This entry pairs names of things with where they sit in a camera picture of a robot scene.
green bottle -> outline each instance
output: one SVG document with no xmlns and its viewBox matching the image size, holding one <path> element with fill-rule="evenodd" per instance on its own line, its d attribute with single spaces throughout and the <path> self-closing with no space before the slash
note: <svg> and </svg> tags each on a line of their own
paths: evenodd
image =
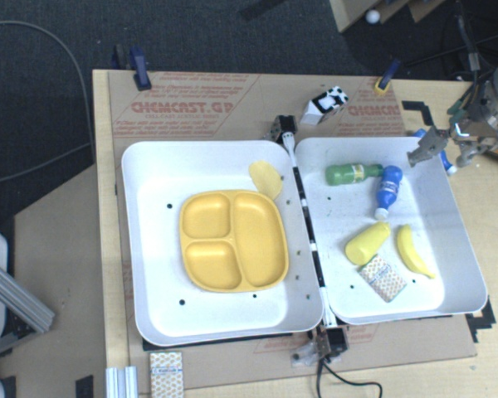
<svg viewBox="0 0 498 398">
<path fill-rule="evenodd" d="M 381 177 L 383 167 L 380 164 L 363 165 L 361 163 L 347 163 L 345 165 L 330 165 L 326 168 L 326 182 L 330 186 L 362 182 L 367 177 Z"/>
</svg>

blue bottle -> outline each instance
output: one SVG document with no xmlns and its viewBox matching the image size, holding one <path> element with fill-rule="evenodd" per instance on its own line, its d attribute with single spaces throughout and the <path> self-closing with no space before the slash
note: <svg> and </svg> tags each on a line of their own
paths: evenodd
<svg viewBox="0 0 498 398">
<path fill-rule="evenodd" d="M 418 129 L 415 132 L 415 134 L 413 135 L 413 137 L 424 137 L 425 134 L 426 134 L 426 130 L 425 129 Z M 447 172 L 447 175 L 449 177 L 452 174 L 456 173 L 457 167 L 455 167 L 454 165 L 452 165 L 450 163 L 450 161 L 448 161 L 447 153 L 444 150 L 442 150 L 441 153 L 439 153 L 439 158 L 441 158 L 442 165 L 445 168 L 445 171 Z"/>
<path fill-rule="evenodd" d="M 377 220 L 385 220 L 388 217 L 389 207 L 397 200 L 402 176 L 402 170 L 394 165 L 388 165 L 383 169 L 382 179 L 376 192 L 378 208 L 374 212 L 374 218 Z"/>
</svg>

white tray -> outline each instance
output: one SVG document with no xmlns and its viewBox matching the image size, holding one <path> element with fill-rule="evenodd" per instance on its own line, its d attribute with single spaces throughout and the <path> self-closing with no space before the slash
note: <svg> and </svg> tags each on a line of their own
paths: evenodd
<svg viewBox="0 0 498 398">
<path fill-rule="evenodd" d="M 295 150 L 305 186 L 310 218 L 330 307 L 344 322 L 364 324 L 405 318 L 479 311 L 486 303 L 485 282 L 457 208 L 440 158 L 411 168 L 407 152 L 418 138 L 308 138 Z M 372 225 L 379 178 L 328 186 L 325 168 L 332 164 L 380 163 L 403 170 L 397 201 L 389 207 L 391 236 L 379 255 L 407 282 L 390 303 L 381 299 L 345 256 L 347 242 Z M 435 279 L 413 273 L 402 262 L 396 237 L 410 224 L 413 244 Z"/>
<path fill-rule="evenodd" d="M 199 192 L 256 188 L 249 166 L 269 162 L 284 177 L 276 205 L 290 268 L 277 286 L 215 293 L 194 285 L 178 237 L 181 205 Z M 323 304 L 288 155 L 263 140 L 142 142 L 122 159 L 137 327 L 163 347 L 229 338 L 300 332 L 322 317 Z"/>
</svg>

yellow bottle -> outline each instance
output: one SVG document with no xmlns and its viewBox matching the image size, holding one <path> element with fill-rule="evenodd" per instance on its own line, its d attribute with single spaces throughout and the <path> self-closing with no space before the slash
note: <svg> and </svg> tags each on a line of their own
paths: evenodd
<svg viewBox="0 0 498 398">
<path fill-rule="evenodd" d="M 390 234 L 389 223 L 378 221 L 352 238 L 345 246 L 345 254 L 353 264 L 366 265 Z"/>
</svg>

checkered paper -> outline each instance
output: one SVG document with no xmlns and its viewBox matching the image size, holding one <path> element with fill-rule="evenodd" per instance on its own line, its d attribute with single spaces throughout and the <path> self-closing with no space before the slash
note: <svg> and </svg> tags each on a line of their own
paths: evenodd
<svg viewBox="0 0 498 398">
<path fill-rule="evenodd" d="M 385 302 L 391 302 L 406 286 L 406 281 L 380 255 L 364 265 L 359 275 Z"/>
<path fill-rule="evenodd" d="M 181 352 L 149 354 L 152 398 L 183 398 L 183 356 Z"/>
</svg>

